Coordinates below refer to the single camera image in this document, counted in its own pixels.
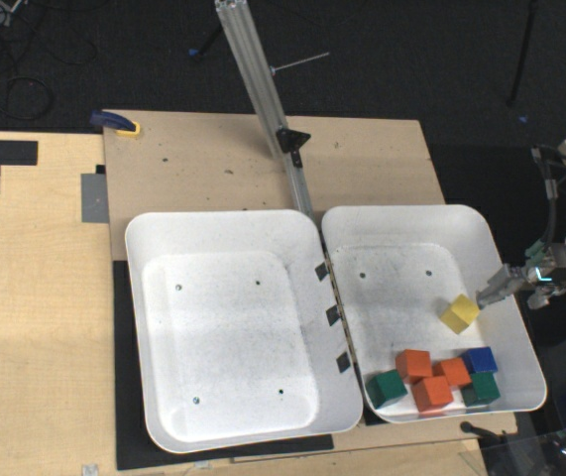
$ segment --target black bracket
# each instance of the black bracket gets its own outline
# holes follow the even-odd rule
[[[284,154],[291,154],[293,165],[297,168],[302,168],[302,159],[300,158],[300,148],[304,145],[309,138],[310,134],[306,132],[292,131],[291,129],[278,129],[276,137],[279,140],[279,145]]]

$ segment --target colored block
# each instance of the colored block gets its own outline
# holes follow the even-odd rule
[[[393,404],[408,394],[397,370],[375,376],[366,385],[366,391],[375,409]]]
[[[422,412],[441,409],[454,399],[445,376],[426,377],[412,387],[412,396]]]
[[[499,371],[494,354],[492,354],[492,349],[489,346],[468,349],[461,355],[461,358],[470,374]]]
[[[403,381],[413,385],[424,377],[432,377],[432,362],[428,351],[404,349],[395,358],[396,368]]]
[[[466,329],[479,315],[479,306],[465,295],[458,295],[439,316],[457,335]]]
[[[470,373],[463,363],[463,358],[449,358],[436,363],[432,367],[432,374],[445,376],[450,386],[463,388],[472,383]]]
[[[461,389],[463,402],[470,406],[486,406],[501,396],[492,372],[470,374],[472,384]]]

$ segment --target blue clip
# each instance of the blue clip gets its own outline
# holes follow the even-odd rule
[[[115,113],[109,113],[108,111],[93,111],[91,113],[89,123],[91,125],[108,127],[109,129],[115,129],[117,131],[135,132],[137,129],[135,122],[132,122],[123,116],[116,115]]]

